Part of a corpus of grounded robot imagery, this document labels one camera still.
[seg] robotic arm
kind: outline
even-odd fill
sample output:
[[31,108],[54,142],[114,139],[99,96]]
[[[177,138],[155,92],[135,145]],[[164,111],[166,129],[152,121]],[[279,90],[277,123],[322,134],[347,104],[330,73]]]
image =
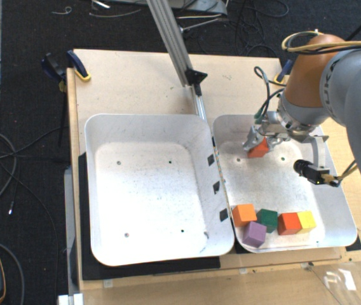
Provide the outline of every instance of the robotic arm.
[[[346,127],[355,162],[361,173],[361,42],[345,42],[340,37],[318,32],[300,51],[280,95],[276,111],[268,111],[253,126],[243,148],[248,152],[266,145],[295,139],[313,145],[314,160],[299,159],[294,170],[314,184],[338,186],[342,177],[334,177],[324,166],[324,137],[312,131],[328,117]],[[293,39],[285,39],[284,44]]]

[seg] black bracket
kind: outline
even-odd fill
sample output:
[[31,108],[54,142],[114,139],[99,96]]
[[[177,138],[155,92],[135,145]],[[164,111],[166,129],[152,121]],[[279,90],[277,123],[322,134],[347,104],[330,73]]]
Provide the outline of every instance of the black bracket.
[[193,69],[185,71],[186,79],[190,86],[194,87],[197,96],[201,96],[200,83],[207,77],[207,74]]

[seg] orange block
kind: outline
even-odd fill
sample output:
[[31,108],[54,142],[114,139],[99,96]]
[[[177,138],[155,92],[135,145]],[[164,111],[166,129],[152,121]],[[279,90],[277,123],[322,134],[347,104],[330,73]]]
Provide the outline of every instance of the orange block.
[[293,235],[302,229],[297,212],[281,213],[278,216],[278,234]]
[[257,214],[255,213],[254,206],[251,203],[235,206],[232,213],[235,227],[243,227],[250,221],[257,220]]
[[267,139],[263,138],[262,142],[255,146],[254,148],[250,149],[247,153],[248,158],[261,158],[269,151]]

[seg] wooden table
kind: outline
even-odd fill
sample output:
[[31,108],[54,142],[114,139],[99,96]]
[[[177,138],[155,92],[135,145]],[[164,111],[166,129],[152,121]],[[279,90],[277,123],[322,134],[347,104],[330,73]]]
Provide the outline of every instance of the wooden table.
[[[78,156],[85,152],[86,120],[98,113],[194,114],[194,107],[191,92],[179,83],[167,53],[102,50],[75,50],[75,53],[92,75],[89,82],[82,82],[72,69],[67,70],[76,245],[80,245]],[[190,58],[196,70],[208,74],[201,87],[210,127],[222,114],[257,112],[266,98],[266,89],[262,79],[254,74],[255,66],[261,67],[269,78],[281,70],[279,60],[275,58],[213,55],[190,55]],[[270,109],[275,109],[275,103],[273,100]],[[327,145],[336,170],[341,173],[353,160],[346,130],[333,120],[327,120],[322,130],[329,136]],[[344,180],[342,187],[361,241],[359,172]],[[80,247],[76,251],[78,275],[81,277]],[[253,303],[263,300],[267,303],[277,301],[278,304],[337,304],[332,290],[322,283],[329,277],[326,272],[341,274],[350,268],[354,277],[361,275],[361,250],[347,252],[344,247],[263,254],[231,251],[220,256],[220,261],[220,269],[209,271],[108,281],[80,278],[78,288],[86,305],[247,304],[248,297]],[[349,297],[345,289],[338,287],[335,293]],[[360,287],[356,295],[361,297]]]

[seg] black floor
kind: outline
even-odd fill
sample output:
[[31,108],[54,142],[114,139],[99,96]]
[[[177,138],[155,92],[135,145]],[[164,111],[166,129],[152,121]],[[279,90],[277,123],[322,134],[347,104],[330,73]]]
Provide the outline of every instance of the black floor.
[[[11,179],[0,197],[0,243],[21,263],[25,304],[55,304],[56,295],[68,293],[64,170],[69,166],[69,136],[65,131],[58,145],[54,129],[60,126],[63,93],[42,71],[41,59],[52,53],[66,67],[65,52],[71,48],[164,52],[165,46],[146,6],[111,4],[110,10],[96,11],[87,0],[3,0],[2,4],[0,134],[16,150],[28,147],[15,158],[18,165],[13,176],[22,184]],[[53,13],[67,6],[72,8],[69,14]],[[89,15],[137,10],[114,18]],[[179,10],[175,14],[190,15]],[[318,29],[350,37],[361,25],[361,0],[231,0],[228,15],[229,22],[186,33],[188,52],[277,57],[284,64],[295,59],[280,49],[290,34]],[[182,19],[179,23],[187,27],[202,21]],[[361,31],[353,39],[361,40]],[[0,155],[9,153],[8,148],[0,142]],[[13,159],[1,160],[0,191],[10,177]],[[8,215],[12,201],[13,213]],[[19,304],[17,267],[1,249],[0,256],[8,286],[4,303]]]

